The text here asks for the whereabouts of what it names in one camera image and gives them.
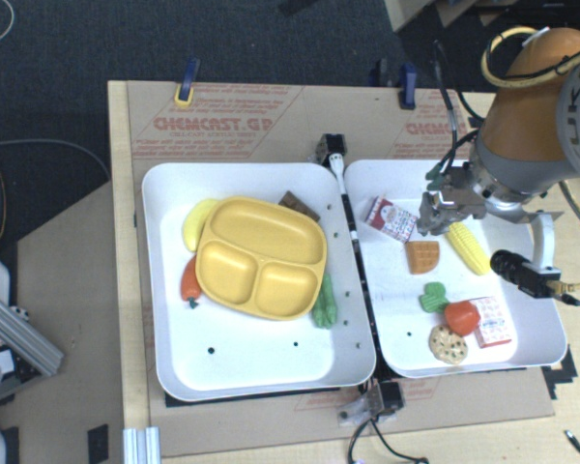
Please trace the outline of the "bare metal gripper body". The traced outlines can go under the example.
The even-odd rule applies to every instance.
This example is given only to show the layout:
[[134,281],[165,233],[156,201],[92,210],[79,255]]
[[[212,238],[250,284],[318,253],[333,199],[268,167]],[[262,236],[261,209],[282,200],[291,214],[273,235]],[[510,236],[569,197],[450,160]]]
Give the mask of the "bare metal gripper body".
[[523,208],[527,201],[526,193],[505,186],[484,167],[474,165],[454,167],[436,195],[436,204],[464,205],[466,218],[491,215],[510,222],[527,219]]

